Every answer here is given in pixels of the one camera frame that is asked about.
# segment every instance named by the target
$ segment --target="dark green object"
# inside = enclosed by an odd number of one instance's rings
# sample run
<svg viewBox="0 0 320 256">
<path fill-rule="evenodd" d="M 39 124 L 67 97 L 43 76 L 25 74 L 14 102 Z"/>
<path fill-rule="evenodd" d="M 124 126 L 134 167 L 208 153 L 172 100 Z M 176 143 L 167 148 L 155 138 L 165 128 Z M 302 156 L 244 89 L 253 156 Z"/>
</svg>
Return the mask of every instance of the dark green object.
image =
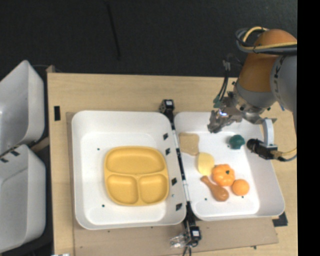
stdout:
<svg viewBox="0 0 320 256">
<path fill-rule="evenodd" d="M 232 149 L 234 150 L 239 150 L 241 148 L 242 145 L 244 145 L 245 139 L 241 136 L 241 135 L 234 135 L 230 138 L 229 140 L 229 144 L 231 146 Z"/>
</svg>

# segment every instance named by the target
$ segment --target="orange fruit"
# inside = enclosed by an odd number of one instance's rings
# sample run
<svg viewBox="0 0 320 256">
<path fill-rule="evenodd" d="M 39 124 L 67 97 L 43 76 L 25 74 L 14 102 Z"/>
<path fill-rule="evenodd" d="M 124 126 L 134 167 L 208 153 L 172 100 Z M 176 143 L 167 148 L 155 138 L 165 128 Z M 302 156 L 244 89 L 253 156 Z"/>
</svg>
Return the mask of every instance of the orange fruit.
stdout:
<svg viewBox="0 0 320 256">
<path fill-rule="evenodd" d="M 237 196 L 244 196 L 249 192 L 250 186 L 246 180 L 236 179 L 232 184 L 231 189 Z"/>
</svg>

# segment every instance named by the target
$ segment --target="toy orange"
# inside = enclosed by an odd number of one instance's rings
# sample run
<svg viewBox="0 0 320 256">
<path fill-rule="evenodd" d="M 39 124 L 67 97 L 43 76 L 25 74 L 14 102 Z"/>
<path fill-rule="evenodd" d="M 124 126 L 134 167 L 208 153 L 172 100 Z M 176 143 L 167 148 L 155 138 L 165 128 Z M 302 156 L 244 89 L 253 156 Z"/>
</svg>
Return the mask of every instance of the toy orange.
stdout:
<svg viewBox="0 0 320 256">
<path fill-rule="evenodd" d="M 231 189 L 232 192 L 235 193 L 237 196 L 244 196 L 249 192 L 250 186 L 246 180 L 237 179 L 232 184 Z"/>
<path fill-rule="evenodd" d="M 231 186 L 235 181 L 235 171 L 229 164 L 218 164 L 212 169 L 212 180 L 221 187 Z"/>
</svg>

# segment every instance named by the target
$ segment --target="yellow divided plate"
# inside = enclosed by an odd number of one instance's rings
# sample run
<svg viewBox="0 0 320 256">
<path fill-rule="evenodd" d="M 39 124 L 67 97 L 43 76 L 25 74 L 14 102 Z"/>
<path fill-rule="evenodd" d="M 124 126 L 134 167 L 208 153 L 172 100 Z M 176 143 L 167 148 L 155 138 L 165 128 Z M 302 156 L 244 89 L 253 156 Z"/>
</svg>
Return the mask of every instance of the yellow divided plate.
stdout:
<svg viewBox="0 0 320 256">
<path fill-rule="evenodd" d="M 124 206 L 157 204 L 169 193 L 166 160 L 152 147 L 111 149 L 104 159 L 104 182 L 109 197 Z"/>
</svg>

